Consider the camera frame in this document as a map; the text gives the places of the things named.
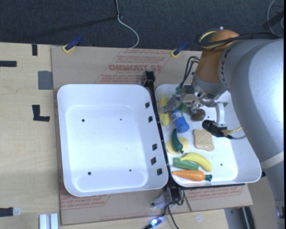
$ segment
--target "wooden table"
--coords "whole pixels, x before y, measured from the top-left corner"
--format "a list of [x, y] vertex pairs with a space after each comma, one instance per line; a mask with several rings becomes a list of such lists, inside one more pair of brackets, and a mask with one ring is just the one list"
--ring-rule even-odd
[[[53, 90], [38, 89], [38, 71], [51, 72], [51, 46], [0, 43], [0, 208], [20, 208], [21, 214], [0, 218], [1, 228], [38, 228], [40, 214], [60, 213]], [[32, 105], [40, 105], [49, 122], [33, 121]], [[201, 215], [202, 221], [195, 219]], [[144, 228], [153, 217], [95, 222], [66, 229]], [[181, 229], [227, 229], [223, 209], [175, 214]], [[172, 220], [158, 226], [175, 228]]]

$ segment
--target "carrot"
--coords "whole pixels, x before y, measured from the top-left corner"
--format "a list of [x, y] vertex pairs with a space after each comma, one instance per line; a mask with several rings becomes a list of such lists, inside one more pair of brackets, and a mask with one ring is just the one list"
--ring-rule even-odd
[[192, 181], [212, 180], [212, 175], [205, 175], [201, 170], [175, 170], [172, 174]]

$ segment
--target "white tray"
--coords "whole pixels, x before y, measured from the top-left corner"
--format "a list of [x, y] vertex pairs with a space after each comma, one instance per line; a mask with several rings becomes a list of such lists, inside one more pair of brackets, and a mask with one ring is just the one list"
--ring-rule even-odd
[[[157, 87], [155, 91], [156, 100], [160, 102], [162, 93], [165, 93], [165, 98], [170, 99], [175, 94], [177, 84], [164, 84]], [[232, 105], [231, 95], [229, 92], [225, 92], [219, 99], [219, 102], [228, 102], [225, 110], [225, 124], [229, 130], [236, 129], [240, 126], [238, 119], [235, 115], [235, 111]], [[216, 109], [202, 107], [205, 110], [205, 119], [216, 121]], [[173, 175], [173, 179], [177, 184], [183, 187], [196, 187], [196, 186], [217, 186], [217, 185], [230, 185], [240, 183], [256, 182], [261, 177], [261, 167], [259, 161], [250, 146], [247, 138], [240, 140], [230, 140], [224, 137], [212, 136], [212, 142], [214, 144], [213, 151], [206, 151], [197, 149], [194, 146], [193, 130], [202, 130], [202, 122], [194, 122], [191, 120], [190, 115], [184, 114], [187, 123], [190, 125], [190, 129], [185, 133], [178, 133], [178, 137], [185, 137], [190, 144], [187, 152], [195, 152], [205, 156], [212, 164], [212, 172], [206, 172], [205, 174], [212, 174], [213, 179], [211, 182], [201, 181], [195, 182], [181, 177]], [[173, 122], [170, 122], [167, 126], [162, 125], [163, 138], [167, 142], [171, 140], [172, 131], [175, 128]], [[238, 131], [232, 136], [243, 136], [244, 132]], [[172, 155], [167, 153], [168, 162], [170, 164], [170, 170], [180, 170], [172, 166], [174, 157], [181, 157], [182, 154]]]
[[69, 84], [58, 91], [63, 181], [74, 196], [162, 188], [168, 171], [149, 92]]

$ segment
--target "brown cardboard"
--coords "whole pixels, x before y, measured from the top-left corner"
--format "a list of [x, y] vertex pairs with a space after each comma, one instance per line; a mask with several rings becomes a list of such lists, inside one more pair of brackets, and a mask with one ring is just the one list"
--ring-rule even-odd
[[[51, 48], [62, 225], [154, 216], [162, 213], [161, 210], [150, 208], [150, 201], [161, 195], [162, 189], [84, 198], [74, 197], [65, 190], [61, 167], [57, 92], [60, 87], [70, 83], [136, 84], [140, 82], [144, 71], [154, 71], [155, 87], [165, 83], [180, 83], [188, 58], [201, 55], [201, 52], [183, 51], [178, 58], [171, 58], [169, 53], [169, 50], [93, 47], [76, 47], [72, 52], [64, 53], [61, 46]], [[190, 83], [191, 80], [189, 77], [185, 83]], [[185, 192], [187, 202], [182, 206], [173, 207], [172, 212], [252, 204], [247, 186], [241, 187], [242, 189], [239, 189], [237, 186], [237, 192], [233, 194], [232, 199], [229, 194], [219, 195], [220, 191], [217, 191], [216, 196], [215, 192], [212, 192], [213, 188], [202, 188], [210, 197], [197, 199], [193, 196], [193, 191], [188, 190]]]

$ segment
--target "blue and yellow clamp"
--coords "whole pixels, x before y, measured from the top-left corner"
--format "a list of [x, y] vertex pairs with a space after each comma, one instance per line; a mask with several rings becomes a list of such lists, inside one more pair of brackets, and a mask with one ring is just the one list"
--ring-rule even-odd
[[184, 42], [182, 43], [178, 48], [175, 48], [174, 50], [171, 51], [170, 55], [172, 58], [177, 58], [179, 57], [180, 53], [182, 50], [184, 50], [185, 48], [187, 48], [187, 46], [189, 45], [189, 42]]
[[78, 46], [83, 39], [84, 39], [84, 36], [77, 36], [73, 38], [67, 45], [64, 45], [62, 47], [62, 50], [65, 53], [70, 53], [71, 51], [74, 50], [74, 46]]

